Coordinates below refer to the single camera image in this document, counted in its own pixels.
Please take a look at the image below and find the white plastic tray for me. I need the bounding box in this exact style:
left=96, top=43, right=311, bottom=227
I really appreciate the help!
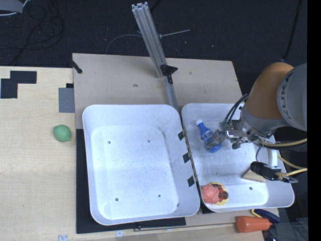
left=82, top=104, right=201, bottom=226
left=181, top=102, right=295, bottom=213

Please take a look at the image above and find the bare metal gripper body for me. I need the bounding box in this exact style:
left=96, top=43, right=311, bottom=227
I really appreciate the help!
left=225, top=119, right=273, bottom=143

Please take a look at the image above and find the green toy lime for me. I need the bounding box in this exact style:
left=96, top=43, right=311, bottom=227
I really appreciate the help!
left=53, top=124, right=72, bottom=143

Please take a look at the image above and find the pink rounded toy food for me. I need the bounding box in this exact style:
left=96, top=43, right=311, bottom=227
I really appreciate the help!
left=200, top=184, right=219, bottom=204

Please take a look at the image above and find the yellow toy pizza slice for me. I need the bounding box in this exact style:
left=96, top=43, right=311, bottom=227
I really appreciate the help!
left=210, top=181, right=230, bottom=206

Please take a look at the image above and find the pale wood board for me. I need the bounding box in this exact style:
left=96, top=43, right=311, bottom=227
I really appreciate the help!
left=72, top=53, right=280, bottom=236

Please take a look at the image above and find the black cylinder on white bracket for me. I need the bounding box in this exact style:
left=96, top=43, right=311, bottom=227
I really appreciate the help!
left=250, top=144, right=282, bottom=182

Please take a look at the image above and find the blue plastic bottle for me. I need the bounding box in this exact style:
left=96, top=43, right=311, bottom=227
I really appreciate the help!
left=195, top=118, right=222, bottom=154

